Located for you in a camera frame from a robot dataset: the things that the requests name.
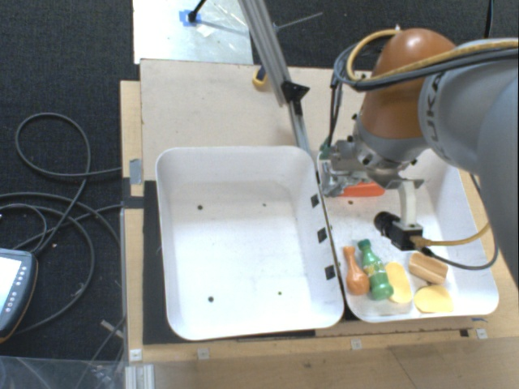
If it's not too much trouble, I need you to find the thin black rod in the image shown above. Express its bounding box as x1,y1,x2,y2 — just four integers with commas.
314,164,346,301

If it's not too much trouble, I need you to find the yellow oval chip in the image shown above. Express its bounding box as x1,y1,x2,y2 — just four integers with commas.
384,261,414,305

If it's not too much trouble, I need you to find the tan hot dog bun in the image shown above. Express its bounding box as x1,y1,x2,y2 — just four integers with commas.
407,251,449,286

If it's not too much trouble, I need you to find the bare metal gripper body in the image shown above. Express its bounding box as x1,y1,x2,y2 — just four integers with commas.
323,136,411,186

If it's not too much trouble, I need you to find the white plastic tray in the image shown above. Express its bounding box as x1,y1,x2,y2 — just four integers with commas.
155,145,346,342
315,143,500,324

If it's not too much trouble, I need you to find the orange carrot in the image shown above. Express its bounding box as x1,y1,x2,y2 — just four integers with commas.
340,182,386,199

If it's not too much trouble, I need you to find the yellow round chip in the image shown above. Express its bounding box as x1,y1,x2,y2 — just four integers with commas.
413,284,454,315

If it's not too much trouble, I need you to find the green bottle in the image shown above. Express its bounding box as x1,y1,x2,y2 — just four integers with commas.
357,238,395,301

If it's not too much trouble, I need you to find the black cylinder on white bracket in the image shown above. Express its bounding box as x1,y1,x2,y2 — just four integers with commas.
373,178,425,252

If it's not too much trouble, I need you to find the brown chicken drumstick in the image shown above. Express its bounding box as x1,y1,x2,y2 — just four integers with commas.
342,246,371,297

